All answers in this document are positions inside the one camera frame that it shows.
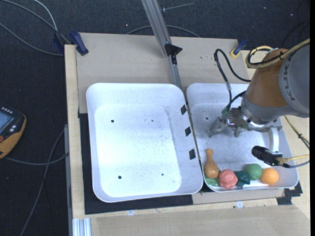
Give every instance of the yellow cable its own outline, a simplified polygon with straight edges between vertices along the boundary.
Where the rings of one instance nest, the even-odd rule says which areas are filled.
[[[270,61],[265,61],[264,63],[258,63],[258,64],[250,64],[249,63],[249,57],[251,57],[255,52],[262,50],[262,49],[269,49],[271,47],[269,46],[259,46],[253,50],[250,51],[250,53],[247,55],[246,59],[245,59],[245,63],[247,65],[248,68],[263,68],[263,67],[267,67],[270,66],[276,62],[278,62],[279,60],[283,60],[285,59],[289,54],[295,52],[297,49],[301,48],[302,46],[308,44],[310,42],[310,39],[304,40],[303,42],[297,44],[296,46],[292,47],[290,50],[286,51],[285,53],[279,55],[279,57],[277,59],[273,59]]]
[[[278,160],[280,162],[280,164],[286,163],[288,161],[291,160],[298,160],[298,159],[303,159],[303,158],[307,158],[310,157],[310,155],[299,155],[299,156],[294,156],[294,157],[289,157],[289,158],[283,158],[283,157],[276,157],[276,160]]]
[[[299,138],[303,139],[308,145],[310,145],[310,141],[308,141],[300,132],[293,126],[293,124],[288,120],[286,116],[284,116],[286,119],[287,123],[291,126],[291,128],[294,130],[294,132],[298,135]]]

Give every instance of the metal pole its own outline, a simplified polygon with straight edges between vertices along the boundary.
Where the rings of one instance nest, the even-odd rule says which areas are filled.
[[[176,57],[175,55],[178,53],[167,53],[166,45],[172,45],[171,38],[168,33],[168,29],[162,14],[162,8],[158,4],[158,0],[141,0],[143,3],[143,7],[148,16],[150,25],[152,27],[153,33],[157,39],[159,48],[161,50],[162,56],[167,57],[169,59],[169,68],[171,73],[171,78],[173,83],[182,88],[181,80],[178,73]]]

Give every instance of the plastic toy food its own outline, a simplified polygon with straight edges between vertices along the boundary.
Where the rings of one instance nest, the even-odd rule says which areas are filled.
[[[266,184],[274,184],[279,180],[279,173],[274,168],[262,170],[261,181]]]
[[[238,179],[231,170],[223,170],[219,174],[219,184],[223,188],[231,188],[236,185]]]
[[[250,175],[251,180],[260,179],[262,168],[259,164],[252,163],[246,166],[245,171]]]
[[[216,178],[219,175],[219,168],[216,165],[216,163],[213,161],[212,155],[213,155],[213,150],[212,149],[206,149],[207,153],[207,163],[205,165],[205,174],[207,175],[208,178]]]
[[[250,184],[251,178],[250,175],[246,171],[237,171],[235,172],[235,175],[238,179],[236,185],[243,188],[244,184]]]
[[[220,186],[219,185],[219,178],[216,177],[216,178],[208,178],[207,175],[205,175],[205,180],[206,180],[206,183],[208,185],[211,185],[211,186]]]

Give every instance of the toy fruit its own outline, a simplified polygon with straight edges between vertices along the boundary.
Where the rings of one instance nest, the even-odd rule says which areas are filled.
[[[250,175],[251,180],[260,179],[262,174],[262,168],[257,163],[247,165],[245,171]]]
[[[279,180],[279,173],[274,168],[262,170],[261,181],[266,184],[274,184]]]
[[[238,179],[231,170],[223,170],[219,174],[219,184],[224,188],[231,188],[236,185]]]
[[[213,161],[212,155],[213,150],[212,149],[206,149],[207,153],[207,163],[205,165],[204,171],[208,178],[216,178],[219,175],[219,168],[216,165],[216,163]]]
[[[220,186],[219,185],[219,178],[216,177],[216,178],[208,178],[207,175],[205,175],[205,180],[206,180],[206,183],[208,185],[211,185],[211,186]]]

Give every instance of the orange ball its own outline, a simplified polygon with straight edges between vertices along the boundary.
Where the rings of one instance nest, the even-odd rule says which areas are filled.
[[[266,184],[274,184],[279,180],[279,173],[274,168],[262,170],[261,181]]]

